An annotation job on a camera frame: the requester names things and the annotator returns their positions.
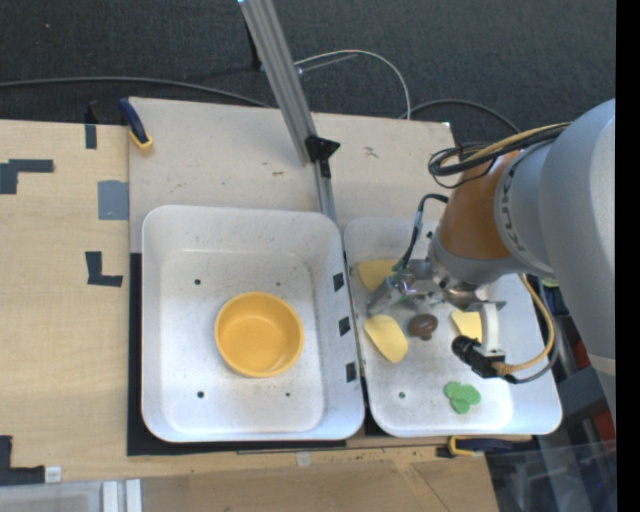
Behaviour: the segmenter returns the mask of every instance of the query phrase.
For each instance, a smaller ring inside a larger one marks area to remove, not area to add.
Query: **metal bracket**
[[[320,175],[323,178],[331,179],[329,158],[338,150],[340,143],[323,139],[317,135],[309,135],[304,141],[304,145],[311,161],[320,166]]]

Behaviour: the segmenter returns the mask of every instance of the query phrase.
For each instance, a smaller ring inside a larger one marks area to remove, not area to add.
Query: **white sink basin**
[[[488,434],[546,434],[554,431],[562,418],[560,398],[551,372],[526,384],[508,384],[501,379],[482,379],[451,351],[451,342],[459,334],[450,315],[453,307],[440,304],[429,312],[438,318],[438,328],[429,341],[407,334],[409,351],[398,364],[392,364],[378,352],[366,335],[370,292],[358,278],[357,264],[377,259],[400,259],[411,238],[411,222],[362,217],[353,220],[345,231],[344,243],[349,266],[353,269],[351,292],[357,318],[362,358],[371,413],[380,427],[397,437]],[[425,222],[413,258],[427,255],[425,234],[436,224]],[[528,361],[543,349],[540,328],[531,298],[515,275],[504,276],[487,287],[487,299],[507,302],[498,313],[499,343],[507,362]],[[397,305],[385,312],[396,318],[406,332],[409,319],[416,313]],[[521,372],[524,377],[537,372],[544,362]],[[450,381],[471,384],[482,395],[478,405],[466,414],[450,406],[443,390]]]
[[[364,404],[333,222],[169,205],[149,213],[142,237],[142,414],[152,433],[213,442],[337,440],[358,430]],[[248,291],[279,296],[303,324],[302,354],[280,375],[243,377],[217,351],[218,311]]]

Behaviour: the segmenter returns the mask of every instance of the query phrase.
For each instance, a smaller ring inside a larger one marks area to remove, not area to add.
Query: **white cable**
[[[321,62],[319,64],[316,64],[315,66],[307,66],[306,68],[304,68],[304,70],[302,68],[299,68],[299,71],[300,73],[302,72],[307,73],[309,71],[313,71],[314,69],[320,69],[326,66],[332,66],[333,64],[337,64],[338,62],[342,62],[349,59],[355,59],[357,56],[358,55],[356,53],[354,53],[353,55],[345,55],[344,57],[333,59],[333,60],[330,60],[329,62]]]
[[[366,50],[336,50],[334,52],[322,53],[320,55],[314,55],[312,57],[307,57],[306,59],[302,59],[302,60],[299,60],[297,62],[294,62],[294,65],[300,66],[301,64],[306,64],[307,62],[313,62],[315,60],[325,59],[327,57],[333,57],[335,55],[344,55],[344,54],[368,55],[369,57],[373,57],[375,59],[378,59],[378,60],[384,62],[387,66],[389,66],[393,70],[393,72],[396,74],[398,79],[400,80],[400,83],[402,84],[402,88],[404,89],[405,101],[407,103],[407,115],[406,115],[406,118],[407,119],[411,119],[411,99],[409,98],[409,88],[407,87],[407,83],[404,81],[404,78],[402,77],[402,73],[400,73],[400,71],[398,71],[398,68],[396,68],[391,62],[389,62],[384,57],[378,55],[377,53],[368,52]]]

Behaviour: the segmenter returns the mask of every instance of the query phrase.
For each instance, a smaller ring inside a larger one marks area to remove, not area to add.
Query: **black carpet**
[[[480,103],[524,130],[573,120],[616,95],[615,0],[276,0],[276,7],[294,60],[341,49],[375,52],[400,70],[414,106]],[[251,69],[233,0],[0,2],[0,83],[77,76],[176,80],[275,104],[266,76]],[[315,111],[405,111],[399,80],[375,58],[309,69],[302,81]],[[0,86],[0,118],[83,122],[87,104],[97,101],[101,120],[119,123],[123,96],[242,103],[137,82]],[[468,104],[432,106],[413,117],[450,122],[460,141],[511,134]]]

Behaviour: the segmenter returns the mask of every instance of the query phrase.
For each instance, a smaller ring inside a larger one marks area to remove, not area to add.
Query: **black mark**
[[[351,322],[349,321],[349,317],[345,316],[340,322],[338,322],[338,327],[340,328],[340,336],[344,336],[351,330]]]
[[[370,148],[370,147],[365,146],[365,148],[364,148],[364,149],[367,151],[367,153],[366,153],[366,155],[365,155],[365,156],[373,156],[373,157],[375,157],[375,158],[379,158],[379,157],[378,157],[378,155],[376,155],[376,154],[373,152],[373,148]]]
[[[18,159],[0,164],[0,194],[17,194],[19,172],[53,172],[53,160]]]
[[[84,125],[84,147],[86,149],[98,148],[98,135],[96,133],[96,127],[93,124]]]
[[[44,483],[44,466],[11,467],[11,436],[0,436],[0,487],[18,484]]]
[[[87,251],[87,270],[89,271],[89,279],[87,284],[95,284],[99,286],[122,286],[122,276],[105,276],[102,274],[102,252]]]
[[[333,291],[337,292],[344,286],[344,274],[342,272],[333,276]]]
[[[356,377],[358,376],[358,372],[356,371],[356,363],[347,364],[346,369],[347,369],[347,382],[356,380]]]

